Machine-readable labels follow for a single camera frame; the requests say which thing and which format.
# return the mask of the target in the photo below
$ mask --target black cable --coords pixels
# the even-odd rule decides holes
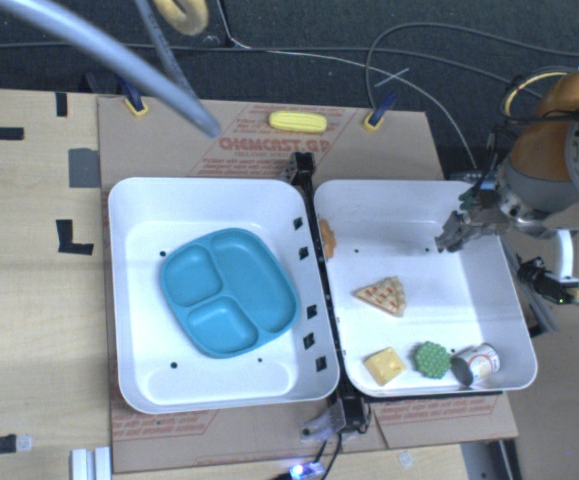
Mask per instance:
[[[331,471],[333,463],[336,461],[336,458],[340,454],[340,450],[342,450],[342,432],[338,432],[338,444],[336,445],[336,449],[333,452],[333,455],[331,456],[331,460],[329,461],[329,465],[327,466],[325,474],[322,475],[320,480],[325,480],[325,478],[327,478],[327,476],[329,475],[329,472]]]
[[[14,49],[14,48],[56,48],[62,46],[71,46],[68,43],[61,43],[55,41],[46,41],[46,42],[25,42],[25,43],[0,43],[0,50],[7,50],[7,49]],[[133,48],[136,50],[153,50],[155,47],[151,44],[143,44],[143,43],[125,43],[127,48]],[[170,45],[172,50],[182,51],[182,52],[190,52],[190,53],[275,53],[275,54],[300,54],[300,53],[312,53],[312,52],[333,52],[333,53],[365,53],[368,51],[368,48],[365,46],[304,46],[304,47],[291,47],[291,46],[282,46],[282,47],[260,47],[260,48],[234,48],[234,47],[196,47],[196,46],[173,46]],[[404,55],[409,57],[417,57],[425,60],[430,60],[433,62],[439,62],[442,64],[447,64],[448,66],[457,67],[460,69],[464,69],[466,71],[471,71],[473,73],[491,78],[497,82],[502,82],[504,84],[509,84],[511,81],[505,77],[496,75],[495,73],[491,73],[489,71],[485,71],[483,69],[475,68],[473,66],[469,66],[468,64],[463,64],[461,62],[445,59],[443,57],[438,57],[436,55],[430,55],[426,53],[420,52],[413,52],[409,50],[399,50],[395,48],[375,48],[374,52],[378,53],[389,53],[394,55]],[[347,60],[343,58],[331,58],[330,60]],[[533,94],[536,97],[540,97],[539,94],[534,93],[531,90],[525,91],[529,94]]]
[[[318,454],[315,456],[313,460],[314,462],[318,462],[322,458],[322,454],[324,453],[326,447],[327,447],[327,440],[325,439],[324,443],[322,443],[322,446],[320,447],[320,450],[318,450]]]
[[[405,23],[402,25],[396,25],[394,27],[388,28],[386,30],[384,30],[383,32],[381,32],[373,41],[373,43],[371,44],[371,46],[369,47],[369,50],[367,51],[367,57],[365,60],[365,89],[367,91],[367,98],[369,99],[369,103],[371,105],[372,109],[376,109],[376,103],[375,100],[373,98],[373,94],[371,93],[371,83],[370,83],[370,69],[369,67],[371,66],[371,57],[373,56],[373,53],[375,51],[377,51],[377,46],[380,43],[380,41],[382,41],[385,37],[387,37],[388,35],[393,34],[394,32],[398,32],[407,28],[414,28],[414,27],[435,27],[435,28],[443,28],[443,29],[448,29],[448,30],[457,30],[459,32],[464,32],[467,34],[472,34],[472,35],[476,35],[476,36],[480,36],[480,37],[485,37],[487,39],[491,39],[493,41],[498,41],[501,43],[505,43],[505,44],[509,44],[512,46],[516,46],[516,47],[520,47],[520,48],[526,48],[529,50],[533,50],[533,51],[537,51],[537,52],[541,52],[541,53],[550,53],[550,54],[554,54],[554,55],[562,55],[562,56],[571,56],[571,57],[579,57],[578,54],[571,54],[569,52],[561,52],[558,50],[551,50],[548,48],[542,48],[539,46],[533,46],[530,44],[526,44],[526,43],[522,43],[520,41],[515,41],[513,39],[507,39],[504,37],[500,37],[500,36],[496,36],[494,34],[489,34],[487,32],[480,32],[478,30],[474,30],[474,29],[470,29],[467,27],[461,27],[459,25],[449,25],[446,23],[425,23],[425,22],[420,22],[420,23]]]

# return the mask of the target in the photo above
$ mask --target cardboard box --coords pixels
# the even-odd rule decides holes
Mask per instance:
[[[157,416],[136,412],[123,400],[117,386],[109,191],[134,176],[281,178],[294,151],[314,154],[316,187],[331,179],[440,180],[426,117],[391,111],[383,126],[369,133],[362,128],[366,109],[207,101],[223,129],[211,140],[157,100],[147,102],[149,113],[137,119],[122,97],[98,100],[114,472],[311,457],[321,443],[303,442],[300,429],[326,410],[326,400]],[[329,126],[319,135],[273,130],[267,125],[272,110],[318,112]],[[343,453],[517,436],[506,394],[371,407],[368,432],[346,440]]]

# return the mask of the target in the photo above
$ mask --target white tray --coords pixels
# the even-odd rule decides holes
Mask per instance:
[[[120,390],[136,410],[167,413],[322,399],[339,382],[318,263],[300,193],[275,180],[129,178],[109,195]],[[166,255],[224,228],[255,233],[296,287],[296,324],[228,359],[201,353],[162,294]]]
[[[337,246],[326,270],[349,380],[376,398],[503,391],[527,387],[537,364],[500,239],[481,237],[438,253],[434,237],[469,185],[455,181],[328,181],[315,193]],[[340,368],[304,200],[277,180],[130,178],[109,196],[118,372],[121,392],[146,413],[323,399]],[[290,331],[245,354],[201,353],[175,319],[159,285],[166,254],[225,228],[255,233],[286,269],[301,310]],[[353,293],[388,276],[403,283],[402,318]],[[501,368],[462,386],[449,371],[423,377],[411,355],[425,341],[448,352],[487,342]],[[407,370],[380,386],[363,364],[393,347]]]
[[[407,397],[468,389],[451,372],[437,380],[415,371],[411,355],[425,341],[450,353],[483,342],[497,350],[500,370],[471,389],[516,390],[533,382],[536,357],[500,239],[481,237],[461,251],[437,252],[434,237],[468,188],[458,181],[334,180],[316,191],[318,217],[337,242],[326,268],[344,366],[361,392]],[[404,286],[401,318],[353,296],[388,276]],[[386,347],[407,370],[380,386],[363,360]]]

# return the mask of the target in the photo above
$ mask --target small can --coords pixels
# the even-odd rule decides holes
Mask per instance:
[[[451,371],[465,386],[471,386],[498,370],[500,356],[488,343],[468,348],[451,358]]]

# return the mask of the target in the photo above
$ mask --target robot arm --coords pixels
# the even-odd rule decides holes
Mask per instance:
[[[513,97],[547,76],[559,79],[534,115],[513,118],[509,110]],[[496,171],[484,173],[460,196],[460,210],[449,216],[435,239],[436,246],[440,252],[455,252],[480,236],[503,235],[510,227],[552,240],[558,263],[555,271],[535,258],[520,265],[519,279],[554,303],[579,303],[579,281],[571,276],[572,232],[544,225],[550,215],[579,201],[579,71],[532,74],[510,88],[501,111],[508,121],[524,128]]]

